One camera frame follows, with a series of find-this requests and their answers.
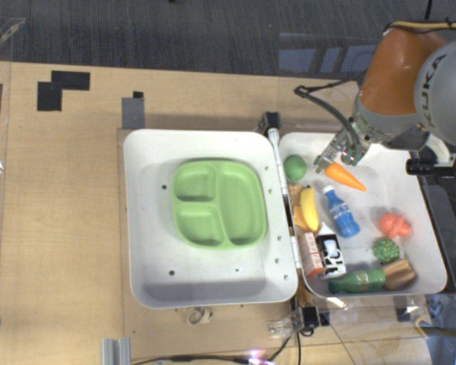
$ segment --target green tray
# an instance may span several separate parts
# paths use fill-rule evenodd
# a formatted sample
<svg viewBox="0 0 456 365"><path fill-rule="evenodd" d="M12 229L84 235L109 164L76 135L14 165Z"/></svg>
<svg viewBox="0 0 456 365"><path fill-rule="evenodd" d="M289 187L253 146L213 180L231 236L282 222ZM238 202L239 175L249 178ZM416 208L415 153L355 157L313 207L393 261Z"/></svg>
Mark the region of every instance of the green tray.
<svg viewBox="0 0 456 365"><path fill-rule="evenodd" d="M210 249L250 246L267 232L260 180L246 165L199 160L173 178L173 216L181 239Z"/></svg>

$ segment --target wooden surface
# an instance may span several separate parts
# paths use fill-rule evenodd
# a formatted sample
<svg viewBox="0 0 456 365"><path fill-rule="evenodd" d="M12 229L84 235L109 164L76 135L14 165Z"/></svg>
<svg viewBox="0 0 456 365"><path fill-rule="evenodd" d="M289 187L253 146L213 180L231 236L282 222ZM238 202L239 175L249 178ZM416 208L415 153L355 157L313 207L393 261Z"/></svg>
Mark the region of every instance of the wooden surface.
<svg viewBox="0 0 456 365"><path fill-rule="evenodd" d="M89 71L90 90L63 91L62 112L37 112L37 82L50 81L53 69ZM284 304L217 307L216 319L207 327L215 333L207 337L200 333L204 326L186 328L182 309L154 312L123 301L128 287L122 278L120 104L132 91L143 91L148 127L253 129L263 111L278 110L283 120L287 115L286 120L310 120L315 129L335 130L337 124L324 111L292 93L298 84L309 81L13 64L0 365L100 364L102 338L137 334L140 338L132 339L135 359L177 354L189 345L201 352L277 347L280 342L268 340L265 323L282 315ZM355 93L354 85L347 84L327 96L349 115ZM385 318L390 328L373 326L374 336L380 331L377 342L363 336L363 341L342 344L341 336L368 331L367 322L356 321L353 331L351 321L347 327L342 321L339 327L318 328L314 337L304 339L310 346L303 363L352 363L359 357L363 360L358 362L383 363L371 359L407 352L417 358L413 363L429 362L425 343L411 324L397 325L394 314ZM247 321L254 322L252 328L240 328ZM384 333L389 329L394 333ZM287 348L277 363L293 363L296 352Z"/></svg>

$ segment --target white bottle cap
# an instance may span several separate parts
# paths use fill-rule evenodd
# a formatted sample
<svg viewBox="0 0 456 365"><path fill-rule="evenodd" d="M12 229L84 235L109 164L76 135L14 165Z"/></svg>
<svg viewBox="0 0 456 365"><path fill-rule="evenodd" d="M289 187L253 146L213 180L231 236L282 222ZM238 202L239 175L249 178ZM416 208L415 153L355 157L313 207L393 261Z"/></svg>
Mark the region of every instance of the white bottle cap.
<svg viewBox="0 0 456 365"><path fill-rule="evenodd" d="M323 195L325 195L327 192L329 191L334 191L334 188L333 186L325 186L323 189L322 189L322 193Z"/></svg>

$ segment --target blue bottle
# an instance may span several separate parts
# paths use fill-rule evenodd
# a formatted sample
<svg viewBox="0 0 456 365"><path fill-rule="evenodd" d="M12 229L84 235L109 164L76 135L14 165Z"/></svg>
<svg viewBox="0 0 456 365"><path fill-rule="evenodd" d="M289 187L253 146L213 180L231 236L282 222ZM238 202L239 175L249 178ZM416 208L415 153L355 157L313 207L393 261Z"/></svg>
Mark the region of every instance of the blue bottle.
<svg viewBox="0 0 456 365"><path fill-rule="evenodd" d="M336 196L332 186L326 186L322 192L328 198L329 211L340 229L341 236L350 238L353 235L357 235L359 233L359 225L353 219L348 204Z"/></svg>

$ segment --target carrot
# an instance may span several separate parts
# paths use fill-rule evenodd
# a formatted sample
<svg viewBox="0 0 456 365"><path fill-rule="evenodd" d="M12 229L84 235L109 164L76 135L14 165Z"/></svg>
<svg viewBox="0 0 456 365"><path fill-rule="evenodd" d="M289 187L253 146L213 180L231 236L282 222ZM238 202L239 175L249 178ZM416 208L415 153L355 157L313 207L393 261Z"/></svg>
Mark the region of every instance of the carrot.
<svg viewBox="0 0 456 365"><path fill-rule="evenodd" d="M358 179L356 179L353 174L348 172L336 162L333 162L329 167L325 169L325 174L337 183L349 186L351 188L359 189L360 191L366 191L366 187L360 181L358 181Z"/></svg>

